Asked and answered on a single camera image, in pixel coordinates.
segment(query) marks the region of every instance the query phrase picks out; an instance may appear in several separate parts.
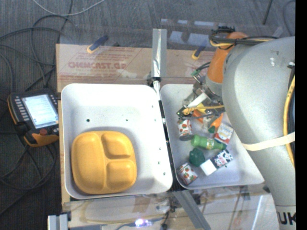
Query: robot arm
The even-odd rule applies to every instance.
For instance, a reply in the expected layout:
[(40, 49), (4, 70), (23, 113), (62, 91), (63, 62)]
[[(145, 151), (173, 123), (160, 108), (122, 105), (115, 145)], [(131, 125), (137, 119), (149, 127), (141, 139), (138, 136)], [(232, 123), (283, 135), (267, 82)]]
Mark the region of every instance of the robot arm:
[[(243, 144), (283, 137), (284, 106), (295, 37), (236, 46), (224, 63), (222, 100)], [(286, 145), (251, 151), (272, 194), (280, 229), (296, 229), (295, 167)]]

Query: yellow divided tray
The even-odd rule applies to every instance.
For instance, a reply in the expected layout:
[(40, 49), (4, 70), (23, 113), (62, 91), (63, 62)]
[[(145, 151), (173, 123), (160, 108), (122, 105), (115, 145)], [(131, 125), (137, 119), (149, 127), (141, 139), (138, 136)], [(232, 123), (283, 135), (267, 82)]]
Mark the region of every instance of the yellow divided tray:
[(72, 143), (71, 169), (78, 188), (92, 195), (122, 192), (137, 177), (132, 143), (117, 131), (78, 135)]

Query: small carton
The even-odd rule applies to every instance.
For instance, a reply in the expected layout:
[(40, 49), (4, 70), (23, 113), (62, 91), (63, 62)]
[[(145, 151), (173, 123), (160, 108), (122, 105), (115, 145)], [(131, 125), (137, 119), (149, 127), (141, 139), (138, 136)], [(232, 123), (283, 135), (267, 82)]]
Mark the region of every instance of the small carton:
[(233, 131), (234, 129), (229, 125), (221, 123), (214, 135), (214, 139), (228, 145)]
[(210, 158), (206, 162), (202, 163), (200, 167), (208, 176), (211, 175), (213, 172), (217, 171), (219, 168), (226, 165), (227, 163), (229, 163), (233, 159), (234, 158), (230, 154), (230, 152), (225, 149), (213, 158)]

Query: small can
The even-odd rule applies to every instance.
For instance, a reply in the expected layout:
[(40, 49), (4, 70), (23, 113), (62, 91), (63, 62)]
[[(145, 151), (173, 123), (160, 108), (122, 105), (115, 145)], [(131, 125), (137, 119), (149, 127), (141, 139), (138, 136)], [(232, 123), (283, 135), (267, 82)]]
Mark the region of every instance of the small can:
[(188, 163), (181, 165), (177, 169), (177, 174), (183, 180), (185, 185), (189, 185), (198, 178), (198, 175)]
[(177, 127), (180, 140), (191, 140), (193, 138), (192, 125), (189, 119), (178, 120)]

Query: white plastic tray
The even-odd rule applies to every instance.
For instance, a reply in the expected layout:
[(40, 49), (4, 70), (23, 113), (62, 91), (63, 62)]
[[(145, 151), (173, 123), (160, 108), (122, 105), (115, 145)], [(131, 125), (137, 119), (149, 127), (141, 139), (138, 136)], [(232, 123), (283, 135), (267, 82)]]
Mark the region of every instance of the white plastic tray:
[[(70, 84), (61, 94), (64, 175), (67, 192), (76, 199), (153, 194), (167, 191), (173, 182), (164, 128), (155, 91), (146, 85)], [(87, 195), (74, 183), (71, 145), (81, 133), (114, 130), (132, 141), (137, 179), (128, 190)]]
[[(189, 161), (189, 152), (194, 148), (190, 141), (179, 140), (177, 129), (178, 116), (176, 114), (183, 106), (183, 100), (192, 93), (192, 90), (193, 85), (191, 84), (167, 84), (161, 88), (161, 99), (164, 107), (166, 126), (175, 168), (178, 168), (180, 165)], [(223, 122), (231, 125), (227, 115), (223, 116)], [(203, 131), (201, 130), (200, 122), (192, 120), (191, 123), (193, 133), (201, 135)], [(234, 157), (234, 160), (232, 160), (227, 167), (224, 166), (213, 174), (206, 176), (199, 167), (192, 166), (199, 177), (191, 184), (185, 185), (176, 174), (180, 184), (186, 189), (193, 190), (223, 186), (260, 184), (264, 182), (261, 173), (242, 146), (235, 132), (232, 134), (227, 149)], [(204, 150), (206, 159), (213, 157), (217, 153), (217, 150)]]

